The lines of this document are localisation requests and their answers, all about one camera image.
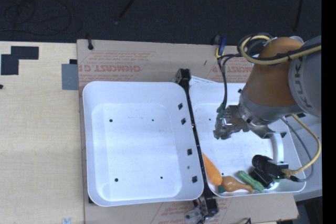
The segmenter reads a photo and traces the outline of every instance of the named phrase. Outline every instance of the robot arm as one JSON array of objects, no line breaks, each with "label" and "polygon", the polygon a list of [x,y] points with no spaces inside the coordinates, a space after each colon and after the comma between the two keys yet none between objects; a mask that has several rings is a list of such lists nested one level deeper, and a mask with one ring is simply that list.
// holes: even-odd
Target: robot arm
[{"label": "robot arm", "polygon": [[[321,45],[321,36],[305,43],[298,38],[269,39],[240,92],[238,105],[219,112],[214,136],[227,139],[243,130],[269,138],[274,131],[268,125],[285,115],[306,112],[321,117],[321,49],[316,49],[317,45]],[[311,48],[315,48],[313,52],[308,51]],[[295,54],[289,53],[296,51],[303,55],[297,57],[296,53],[294,58]],[[281,55],[287,55],[287,59],[267,64],[273,62],[267,59]]]}]

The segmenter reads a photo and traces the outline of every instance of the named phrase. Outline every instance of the cardboard sheet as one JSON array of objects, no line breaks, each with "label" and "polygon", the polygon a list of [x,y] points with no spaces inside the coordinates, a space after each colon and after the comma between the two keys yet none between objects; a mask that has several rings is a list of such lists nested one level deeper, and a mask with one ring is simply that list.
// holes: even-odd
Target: cardboard sheet
[{"label": "cardboard sheet", "polygon": [[[81,117],[81,141],[85,219],[87,224],[166,224],[184,223],[184,213],[193,208],[191,201],[157,202],[116,207],[99,207],[89,202],[86,181],[86,148],[82,91],[91,81],[173,81],[180,68],[209,81],[223,82],[217,65],[217,46],[191,44],[159,44],[152,42],[92,40],[77,41],[78,77]],[[226,46],[225,54],[237,53]],[[227,82],[245,83],[252,64],[244,58],[233,58],[226,64]],[[253,197],[216,198],[219,213],[206,223],[253,223],[289,220],[298,217],[292,194]]]}]

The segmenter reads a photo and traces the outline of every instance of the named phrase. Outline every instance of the orange carrot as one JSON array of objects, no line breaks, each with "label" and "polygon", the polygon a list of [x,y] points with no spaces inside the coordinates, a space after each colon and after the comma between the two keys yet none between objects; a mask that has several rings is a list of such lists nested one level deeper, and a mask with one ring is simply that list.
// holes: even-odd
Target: orange carrot
[{"label": "orange carrot", "polygon": [[208,176],[209,182],[215,186],[219,186],[223,181],[222,176],[220,175],[220,172],[204,153],[202,153],[202,155],[203,155],[205,171]]}]

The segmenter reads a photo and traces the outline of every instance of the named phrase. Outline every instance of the white tray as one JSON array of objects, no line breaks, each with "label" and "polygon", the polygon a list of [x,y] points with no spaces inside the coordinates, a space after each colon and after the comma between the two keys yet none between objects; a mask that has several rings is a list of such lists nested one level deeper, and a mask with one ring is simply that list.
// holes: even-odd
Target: white tray
[{"label": "white tray", "polygon": [[[227,105],[238,104],[238,90],[244,87],[241,83],[228,83]],[[196,129],[202,152],[214,163],[223,176],[233,176],[243,182],[237,172],[243,170],[249,172],[253,169],[251,160],[254,155],[260,154],[275,159],[274,153],[280,159],[289,163],[290,169],[301,167],[300,159],[297,155],[290,131],[283,121],[279,120],[269,127],[276,132],[285,131],[287,134],[283,139],[261,139],[255,133],[237,132],[230,138],[217,140],[214,137],[216,110],[223,101],[224,85],[222,83],[195,83],[190,87],[190,98],[195,117]],[[304,178],[304,173],[297,174],[299,178]],[[253,191],[252,193],[241,189],[233,192],[219,193],[218,188],[209,184],[214,194],[220,197],[262,195],[267,193],[297,192],[304,189],[306,182],[292,182],[283,179],[275,183],[271,188],[262,193]]]},{"label": "white tray", "polygon": [[187,99],[178,84],[94,81],[83,90],[83,110],[88,193],[95,204],[193,200],[202,194]]}]

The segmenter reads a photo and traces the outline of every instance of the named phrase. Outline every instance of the yellow cable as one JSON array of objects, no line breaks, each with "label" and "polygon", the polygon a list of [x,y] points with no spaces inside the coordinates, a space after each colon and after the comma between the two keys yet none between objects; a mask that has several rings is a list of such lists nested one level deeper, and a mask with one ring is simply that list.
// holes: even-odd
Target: yellow cable
[{"label": "yellow cable", "polygon": [[295,115],[295,114],[291,114],[291,116],[298,122],[301,124],[301,126],[303,128],[305,128],[313,137],[314,139],[316,140],[317,142],[317,152],[315,153],[315,156],[310,160],[308,161],[305,165],[301,166],[301,168],[299,169],[295,169],[295,170],[291,170],[291,169],[282,169],[281,171],[286,175],[286,176],[291,176],[291,175],[295,175],[297,174],[298,172],[301,172],[305,169],[307,169],[310,165],[312,165],[316,160],[317,158],[319,157],[320,153],[321,153],[321,142],[319,140],[319,138]]},{"label": "yellow cable", "polygon": [[[255,58],[252,58],[250,57],[249,55],[246,54],[246,52],[244,52],[244,47],[246,45],[246,43],[249,41],[249,40],[252,40],[252,39],[256,39],[256,38],[263,38],[263,39],[266,39],[266,40],[270,40],[269,37],[267,36],[264,36],[264,35],[259,35],[259,36],[253,36],[251,38],[247,38],[245,39],[242,44],[240,44],[240,53],[241,55],[243,55],[244,58],[246,58],[248,61],[252,62],[252,63],[257,63],[259,65],[274,65],[274,64],[277,64],[277,63],[281,63],[281,62],[285,62],[285,61],[288,61],[288,57],[285,56],[285,57],[282,57],[282,58],[279,58],[279,59],[274,59],[274,60],[258,60],[258,59],[255,59]],[[310,49],[307,49],[305,51],[301,51],[301,52],[297,52],[296,54],[292,54],[290,56],[291,59],[294,59],[294,58],[298,58],[300,56],[304,56],[304,55],[307,55],[307,54],[311,54],[313,52],[316,52],[316,51],[319,51],[321,50],[321,45],[319,46],[316,46],[314,48],[310,48]]]}]

